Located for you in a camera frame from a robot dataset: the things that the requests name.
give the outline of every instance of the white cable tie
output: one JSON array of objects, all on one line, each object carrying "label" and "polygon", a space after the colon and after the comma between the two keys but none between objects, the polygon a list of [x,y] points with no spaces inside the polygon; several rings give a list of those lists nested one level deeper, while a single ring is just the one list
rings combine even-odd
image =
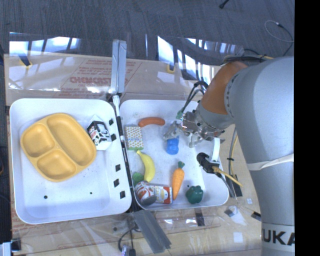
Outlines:
[{"label": "white cable tie", "polygon": [[272,161],[247,163],[246,166],[250,171],[260,171],[261,169],[266,167],[275,166],[275,165],[287,163],[287,162],[294,162],[294,161],[295,161],[294,153],[292,153]]}]

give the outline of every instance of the gray floor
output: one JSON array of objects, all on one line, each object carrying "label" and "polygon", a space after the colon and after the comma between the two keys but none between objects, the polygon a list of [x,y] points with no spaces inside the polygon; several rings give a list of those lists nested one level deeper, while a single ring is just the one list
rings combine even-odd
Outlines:
[{"label": "gray floor", "polygon": [[[294,0],[2,0],[0,45],[9,52],[9,32],[76,37],[88,40],[123,39],[127,34],[152,34],[202,39],[243,46],[246,53],[273,58],[293,56]],[[0,228],[10,230],[9,174],[4,68],[0,65]],[[0,243],[10,235],[0,232]]]}]

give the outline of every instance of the toy banana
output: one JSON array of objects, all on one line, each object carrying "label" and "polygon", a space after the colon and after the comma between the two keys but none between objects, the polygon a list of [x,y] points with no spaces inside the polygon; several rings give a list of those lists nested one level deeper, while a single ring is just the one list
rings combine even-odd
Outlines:
[{"label": "toy banana", "polygon": [[143,179],[147,182],[150,182],[156,174],[155,163],[149,155],[142,153],[140,150],[138,150],[136,153],[141,157],[141,160],[144,164]]}]

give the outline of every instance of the yellow bowl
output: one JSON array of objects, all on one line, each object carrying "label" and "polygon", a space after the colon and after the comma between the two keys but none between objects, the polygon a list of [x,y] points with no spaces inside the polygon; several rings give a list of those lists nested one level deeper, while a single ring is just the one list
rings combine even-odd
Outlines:
[{"label": "yellow bowl", "polygon": [[95,160],[97,149],[87,131],[69,114],[55,113],[29,126],[21,147],[47,180],[65,181]]}]

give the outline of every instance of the toy hot dog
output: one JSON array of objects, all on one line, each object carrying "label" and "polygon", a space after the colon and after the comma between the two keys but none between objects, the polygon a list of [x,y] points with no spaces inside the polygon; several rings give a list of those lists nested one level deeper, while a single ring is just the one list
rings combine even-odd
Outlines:
[{"label": "toy hot dog", "polygon": [[162,119],[161,117],[146,117],[139,121],[138,126],[145,127],[147,125],[158,125],[163,126],[165,125],[166,121]]}]

